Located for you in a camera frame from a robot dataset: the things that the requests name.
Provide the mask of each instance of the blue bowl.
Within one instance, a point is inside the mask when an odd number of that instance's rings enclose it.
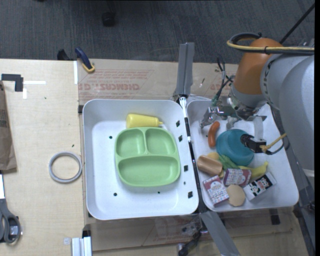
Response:
[[[219,155],[226,155],[237,166],[248,166],[254,159],[255,153],[240,141],[242,135],[247,134],[241,129],[230,129],[221,133],[216,139],[216,151]]]

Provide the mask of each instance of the dark floor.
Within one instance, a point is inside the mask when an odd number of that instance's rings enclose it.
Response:
[[[314,0],[113,1],[116,25],[105,27],[102,0],[0,0],[0,58],[177,61],[179,44],[195,43],[194,62],[238,64],[226,45],[233,35],[261,32],[280,41]],[[287,38],[297,46],[315,37],[315,10]]]

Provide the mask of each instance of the light wood surface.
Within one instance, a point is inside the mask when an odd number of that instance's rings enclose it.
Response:
[[[83,184],[60,184],[49,175],[51,157],[61,151],[81,155],[78,87],[72,61],[0,59],[2,74],[20,74],[27,99],[14,92],[14,82],[4,81],[17,169],[3,174],[8,208],[20,219],[23,236],[17,244],[0,244],[1,256],[69,256],[68,238],[80,238],[84,228]],[[77,165],[63,157],[54,170],[62,177],[75,174]],[[235,245],[243,256],[307,256],[299,223],[285,213],[285,228],[257,234],[257,226],[231,228]],[[95,256],[175,256],[177,245],[96,251]],[[220,255],[212,241],[201,241],[190,256]]]

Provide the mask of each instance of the metal ring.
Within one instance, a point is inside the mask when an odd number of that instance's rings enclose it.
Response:
[[[59,158],[59,157],[72,157],[73,159],[75,159],[79,165],[79,170],[77,172],[77,174],[75,176],[73,176],[72,178],[67,178],[67,179],[63,179],[63,178],[59,178],[57,177],[54,172],[52,171],[52,165],[54,163],[54,161]],[[77,178],[79,178],[79,176],[81,175],[82,172],[82,163],[81,163],[81,159],[79,156],[77,156],[76,154],[74,154],[73,152],[69,152],[69,151],[62,151],[59,153],[56,153],[53,157],[51,157],[50,162],[49,162],[49,174],[51,176],[51,178],[59,183],[70,183],[75,181]]]

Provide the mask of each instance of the scissors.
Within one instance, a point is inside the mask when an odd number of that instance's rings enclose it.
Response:
[[[0,170],[0,241],[4,240],[6,243],[11,244],[19,239],[20,234],[20,222],[7,207],[4,179]]]

